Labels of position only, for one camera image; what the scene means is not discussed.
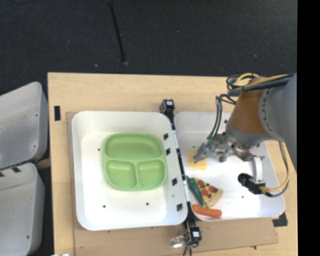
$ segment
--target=white plastic part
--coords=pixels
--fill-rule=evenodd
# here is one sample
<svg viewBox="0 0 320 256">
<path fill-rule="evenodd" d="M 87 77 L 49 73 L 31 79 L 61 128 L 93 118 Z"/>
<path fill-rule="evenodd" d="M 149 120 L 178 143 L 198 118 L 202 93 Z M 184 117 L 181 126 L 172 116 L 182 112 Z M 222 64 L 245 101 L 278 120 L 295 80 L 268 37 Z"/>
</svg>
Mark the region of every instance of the white plastic part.
<svg viewBox="0 0 320 256">
<path fill-rule="evenodd" d="M 1 171 L 0 255 L 26 256 L 42 240 L 45 185 L 32 163 Z"/>
<path fill-rule="evenodd" d="M 88 230 L 178 225 L 188 214 L 176 144 L 169 119 L 158 112 L 83 111 L 71 122 L 76 215 Z M 166 156 L 167 179 L 156 189 L 120 191 L 107 181 L 103 144 L 116 133 L 156 136 Z"/>
<path fill-rule="evenodd" d="M 254 182 L 263 182 L 264 174 L 263 174 L 263 166 L 262 160 L 259 156 L 255 156 L 251 160 L 252 163 L 252 177 Z"/>
<path fill-rule="evenodd" d="M 38 82 L 0 96 L 0 170 L 39 160 L 47 150 L 48 102 Z"/>
<path fill-rule="evenodd" d="M 228 120 L 230 113 L 222 114 L 222 121 Z M 236 220 L 256 217 L 277 217 L 285 210 L 283 196 L 274 198 L 265 195 L 254 195 L 238 182 L 238 175 L 253 175 L 253 165 L 244 162 L 237 156 L 229 156 L 225 162 L 219 162 L 215 154 L 207 158 L 207 169 L 196 170 L 188 167 L 188 150 L 197 150 L 211 132 L 216 120 L 215 112 L 179 112 L 175 116 L 175 127 L 182 154 L 184 171 L 189 177 L 196 177 L 223 190 L 221 199 L 213 206 L 222 211 L 221 218 L 212 218 L 195 213 L 203 221 Z M 221 122 L 219 133 L 225 131 L 225 123 Z M 268 188 L 279 186 L 274 168 L 265 143 L 253 148 L 251 152 L 257 156 L 265 156 L 262 163 L 262 176 Z M 191 204 L 198 201 L 190 192 Z"/>
</svg>

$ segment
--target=toy sausage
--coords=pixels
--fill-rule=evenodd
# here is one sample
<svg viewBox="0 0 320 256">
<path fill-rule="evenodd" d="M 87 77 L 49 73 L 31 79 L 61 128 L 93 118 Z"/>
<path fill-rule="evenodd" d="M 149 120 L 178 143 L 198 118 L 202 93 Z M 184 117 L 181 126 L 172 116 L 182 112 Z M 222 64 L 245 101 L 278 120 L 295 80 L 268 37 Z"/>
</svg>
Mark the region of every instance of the toy sausage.
<svg viewBox="0 0 320 256">
<path fill-rule="evenodd" d="M 206 208 L 206 207 L 202 207 L 199 204 L 193 204 L 192 209 L 197 214 L 206 215 L 213 218 L 220 218 L 222 215 L 222 211 L 219 209 Z"/>
</svg>

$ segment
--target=green divided plate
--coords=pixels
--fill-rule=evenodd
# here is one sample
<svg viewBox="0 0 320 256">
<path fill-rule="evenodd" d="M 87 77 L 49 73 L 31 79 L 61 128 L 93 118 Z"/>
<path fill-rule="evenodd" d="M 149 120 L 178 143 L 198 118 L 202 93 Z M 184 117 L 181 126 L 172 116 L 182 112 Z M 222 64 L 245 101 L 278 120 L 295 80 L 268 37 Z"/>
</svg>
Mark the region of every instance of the green divided plate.
<svg viewBox="0 0 320 256">
<path fill-rule="evenodd" d="M 146 133 L 116 133 L 103 146 L 106 178 L 116 189 L 156 189 L 167 179 L 166 154 L 161 141 Z"/>
</svg>

